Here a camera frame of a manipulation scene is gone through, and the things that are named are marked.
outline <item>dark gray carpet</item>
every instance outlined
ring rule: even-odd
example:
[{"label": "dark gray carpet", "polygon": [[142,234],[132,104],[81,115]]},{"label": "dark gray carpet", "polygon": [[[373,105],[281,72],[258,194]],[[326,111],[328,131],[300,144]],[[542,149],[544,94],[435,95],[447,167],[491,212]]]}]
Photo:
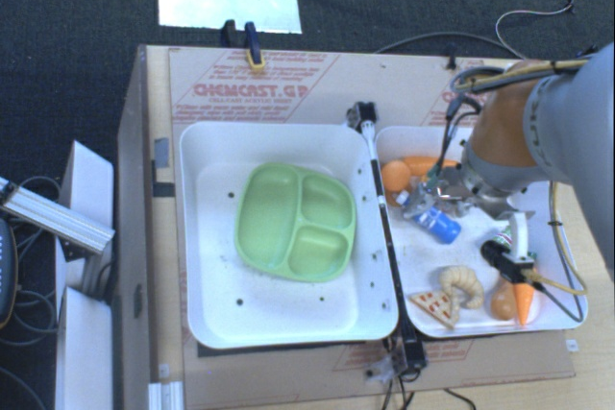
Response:
[{"label": "dark gray carpet", "polygon": [[[299,0],[304,33],[262,35],[265,48],[373,52],[408,36],[464,31],[494,36],[513,9],[553,11],[566,0]],[[613,39],[613,0],[576,0],[574,13],[514,17],[503,24],[509,43],[536,58],[568,58]],[[454,41],[464,56],[506,57],[491,45],[431,38],[405,53],[441,55]],[[115,135],[139,43],[216,46],[212,30],[163,28],[157,0],[0,0],[2,152],[0,176],[60,178],[73,140],[115,161]],[[49,249],[35,252],[24,283],[49,287]],[[0,367],[53,402],[55,341],[27,349],[0,346]],[[0,374],[0,408],[35,408]]]}]

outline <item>toy pizza slice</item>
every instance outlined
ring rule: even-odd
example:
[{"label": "toy pizza slice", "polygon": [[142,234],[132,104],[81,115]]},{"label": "toy pizza slice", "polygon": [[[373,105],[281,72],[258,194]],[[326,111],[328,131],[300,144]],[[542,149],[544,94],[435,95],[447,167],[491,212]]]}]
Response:
[{"label": "toy pizza slice", "polygon": [[455,310],[455,303],[443,291],[421,292],[409,296],[409,299],[446,328],[455,328],[459,313]]}]

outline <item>blue can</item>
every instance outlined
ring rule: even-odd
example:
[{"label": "blue can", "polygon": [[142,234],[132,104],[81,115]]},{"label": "blue can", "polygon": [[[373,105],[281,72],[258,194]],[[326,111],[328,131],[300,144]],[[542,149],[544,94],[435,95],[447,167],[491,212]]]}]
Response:
[{"label": "blue can", "polygon": [[447,245],[453,243],[461,232],[461,226],[458,222],[449,218],[448,215],[434,206],[421,214],[413,216],[412,219],[416,224],[431,232],[442,243]]}]

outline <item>green divided plate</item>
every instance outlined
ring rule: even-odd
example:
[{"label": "green divided plate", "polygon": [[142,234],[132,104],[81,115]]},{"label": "green divided plate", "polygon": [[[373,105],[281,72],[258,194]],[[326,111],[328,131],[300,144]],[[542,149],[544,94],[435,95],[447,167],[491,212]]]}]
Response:
[{"label": "green divided plate", "polygon": [[346,268],[355,242],[357,211],[340,181],[282,163],[248,178],[235,221],[243,260],[272,275],[324,282]]}]

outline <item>white plastic tray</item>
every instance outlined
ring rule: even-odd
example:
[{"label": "white plastic tray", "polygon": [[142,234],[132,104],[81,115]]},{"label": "white plastic tray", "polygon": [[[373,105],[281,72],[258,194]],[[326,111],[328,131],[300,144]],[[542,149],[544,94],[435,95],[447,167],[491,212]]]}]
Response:
[{"label": "white plastic tray", "polygon": [[[370,157],[363,138],[334,125],[202,122],[180,140],[187,318],[215,349],[377,340],[398,321]],[[246,265],[234,220],[250,173],[286,162],[351,190],[357,231],[344,273],[329,282],[273,277]]]},{"label": "white plastic tray", "polygon": [[[382,130],[377,139],[377,151],[381,164],[405,156],[432,156],[439,154],[443,129],[436,127],[389,127]],[[460,160],[462,147],[459,141],[468,138],[470,131],[459,130],[451,144],[448,158]],[[567,284],[565,270],[559,258],[551,227],[548,225],[548,185],[534,183],[525,194],[512,197],[511,203],[520,210],[533,210],[535,215],[528,221],[529,250],[537,253],[536,265],[545,277]],[[410,320],[429,336],[436,338],[464,337],[574,328],[580,323],[573,321],[548,298],[540,293],[534,301],[525,326],[516,321],[503,322],[493,318],[488,305],[499,274],[480,255],[480,245],[500,232],[507,222],[494,221],[478,208],[456,219],[461,224],[461,233],[451,245],[433,240],[431,235],[413,222],[404,220],[398,207],[388,208],[389,222],[399,262],[400,276],[406,295],[406,308]],[[439,288],[438,275],[441,269],[463,264],[473,268],[485,289],[485,306],[478,310],[461,309],[455,329],[447,329],[432,316],[407,299],[408,295]],[[570,294],[551,289],[557,298],[573,313],[577,306]],[[579,298],[583,313],[587,314],[587,299]]]}]

